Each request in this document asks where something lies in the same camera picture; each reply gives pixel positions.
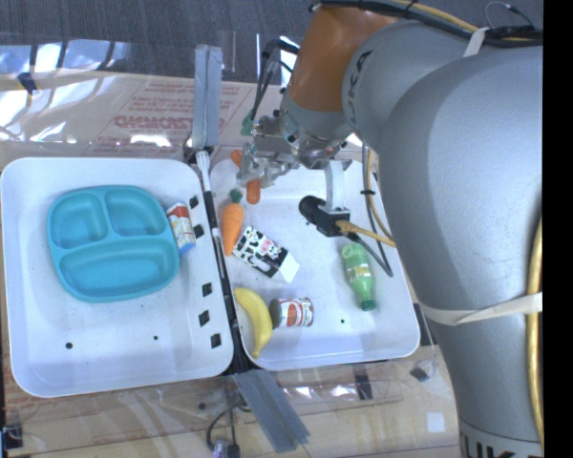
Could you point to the orange carrot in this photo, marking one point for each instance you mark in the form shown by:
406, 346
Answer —
231, 224

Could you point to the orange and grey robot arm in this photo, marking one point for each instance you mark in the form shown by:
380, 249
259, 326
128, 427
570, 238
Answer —
458, 170

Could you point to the red and white carton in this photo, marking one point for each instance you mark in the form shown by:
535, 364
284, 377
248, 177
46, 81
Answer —
182, 227

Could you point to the yellow banana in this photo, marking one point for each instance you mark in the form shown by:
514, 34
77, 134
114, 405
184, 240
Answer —
259, 315

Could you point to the red and white can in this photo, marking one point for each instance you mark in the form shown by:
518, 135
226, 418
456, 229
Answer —
296, 313

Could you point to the blue divided plate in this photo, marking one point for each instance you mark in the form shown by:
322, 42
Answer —
112, 251

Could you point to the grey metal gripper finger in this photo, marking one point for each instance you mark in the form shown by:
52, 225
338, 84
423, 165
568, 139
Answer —
272, 171
246, 172

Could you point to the black cylinder on white bracket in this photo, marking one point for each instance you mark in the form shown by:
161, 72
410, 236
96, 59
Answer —
324, 215

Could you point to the white plastic tray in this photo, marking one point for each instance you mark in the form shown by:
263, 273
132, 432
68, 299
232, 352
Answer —
324, 332
119, 341

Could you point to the black and white cow-print carton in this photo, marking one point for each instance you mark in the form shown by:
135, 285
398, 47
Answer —
262, 251

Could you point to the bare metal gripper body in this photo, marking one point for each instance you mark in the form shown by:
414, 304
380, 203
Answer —
277, 141

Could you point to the green plastic bottle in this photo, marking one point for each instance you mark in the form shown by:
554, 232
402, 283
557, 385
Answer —
359, 272

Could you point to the brown cardboard board red print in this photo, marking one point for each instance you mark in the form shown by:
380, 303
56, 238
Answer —
124, 108

